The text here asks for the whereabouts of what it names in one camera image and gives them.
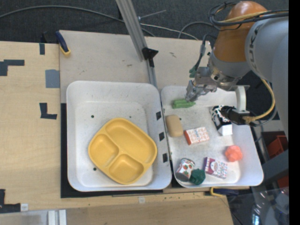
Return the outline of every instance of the metal pole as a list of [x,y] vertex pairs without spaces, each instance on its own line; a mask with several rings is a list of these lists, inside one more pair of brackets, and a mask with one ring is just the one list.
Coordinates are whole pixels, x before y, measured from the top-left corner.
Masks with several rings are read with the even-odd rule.
[[[135,13],[131,0],[116,0],[118,8],[122,14],[123,20],[131,37],[131,40],[135,46],[137,55],[140,61],[144,60],[144,55],[142,53],[143,48],[148,48],[147,43],[139,23],[138,17]],[[149,81],[152,85],[157,87],[157,81],[155,76],[154,67],[150,66],[149,59],[147,61],[147,69],[149,75]]]

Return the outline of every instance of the black mat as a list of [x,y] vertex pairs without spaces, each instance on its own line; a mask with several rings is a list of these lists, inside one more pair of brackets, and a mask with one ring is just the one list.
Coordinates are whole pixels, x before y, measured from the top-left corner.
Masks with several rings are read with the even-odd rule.
[[138,194],[157,194],[163,190],[131,190],[131,191],[100,191],[100,192],[81,192],[75,190],[68,181],[68,162],[67,162],[67,104],[60,105],[61,110],[61,175],[60,175],[60,197],[92,197],[104,195],[138,195]]

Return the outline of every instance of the orange toy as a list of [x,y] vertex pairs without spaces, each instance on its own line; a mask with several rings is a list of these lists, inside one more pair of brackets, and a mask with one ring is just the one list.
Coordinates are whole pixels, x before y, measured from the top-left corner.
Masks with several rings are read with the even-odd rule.
[[225,152],[225,156],[230,162],[239,161],[243,158],[240,147],[237,145],[229,146]]

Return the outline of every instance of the food can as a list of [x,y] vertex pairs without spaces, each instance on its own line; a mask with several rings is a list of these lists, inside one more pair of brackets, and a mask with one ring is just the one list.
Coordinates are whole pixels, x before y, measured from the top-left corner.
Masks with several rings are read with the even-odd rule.
[[195,167],[195,162],[188,158],[183,158],[176,170],[175,176],[178,180],[187,182],[191,177],[192,170]]

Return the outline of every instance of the green toy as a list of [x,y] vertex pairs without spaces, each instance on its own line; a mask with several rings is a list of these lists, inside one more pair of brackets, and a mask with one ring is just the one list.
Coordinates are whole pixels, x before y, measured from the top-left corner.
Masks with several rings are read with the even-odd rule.
[[185,99],[177,99],[173,101],[172,108],[188,108],[194,106],[195,102],[187,102]]
[[205,180],[205,171],[200,169],[193,170],[191,177],[189,178],[189,181],[196,185],[203,183],[204,180]]

